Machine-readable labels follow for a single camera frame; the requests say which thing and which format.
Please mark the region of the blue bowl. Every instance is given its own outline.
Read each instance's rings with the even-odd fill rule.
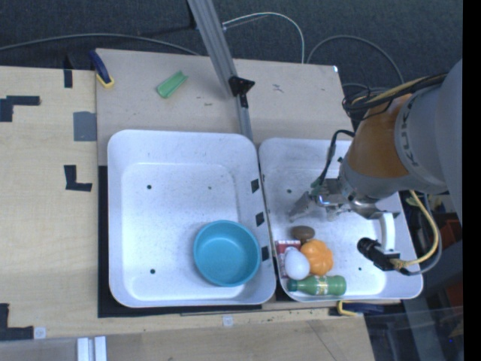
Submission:
[[[245,284],[259,270],[261,251],[256,237],[245,226],[217,220],[195,237],[194,262],[211,283],[235,287]]]

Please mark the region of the green eraser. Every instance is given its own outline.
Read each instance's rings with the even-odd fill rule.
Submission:
[[[178,71],[157,86],[157,92],[162,98],[170,97],[180,85],[187,80],[187,76]]]

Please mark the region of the green bottle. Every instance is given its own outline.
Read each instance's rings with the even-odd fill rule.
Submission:
[[[346,279],[342,275],[325,275],[319,277],[310,275],[309,277],[297,281],[288,280],[287,290],[289,292],[301,291],[312,296],[342,296],[346,292]]]

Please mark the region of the yellow wire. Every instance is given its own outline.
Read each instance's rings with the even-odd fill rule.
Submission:
[[[427,259],[432,257],[432,255],[435,253],[437,246],[439,244],[440,231],[439,231],[439,228],[437,227],[436,222],[434,221],[432,216],[428,213],[428,211],[426,210],[426,208],[424,207],[424,205],[422,204],[421,200],[418,198],[416,193],[412,190],[409,190],[409,192],[413,197],[414,201],[416,202],[417,206],[421,209],[421,212],[428,219],[428,222],[431,225],[431,228],[433,229],[433,232],[434,232],[434,240],[433,240],[433,245],[431,249],[425,255],[419,257],[418,259],[412,259],[410,261],[405,261],[402,259],[391,259],[391,263],[393,263],[397,268],[406,268],[408,266],[426,261]]]
[[[348,311],[343,309],[343,301],[337,301],[337,312],[341,316],[357,317],[358,314],[354,311]]]

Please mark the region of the white egg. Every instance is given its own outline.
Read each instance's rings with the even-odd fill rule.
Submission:
[[[309,275],[309,260],[295,247],[288,247],[284,257],[284,269],[289,278],[303,280]]]

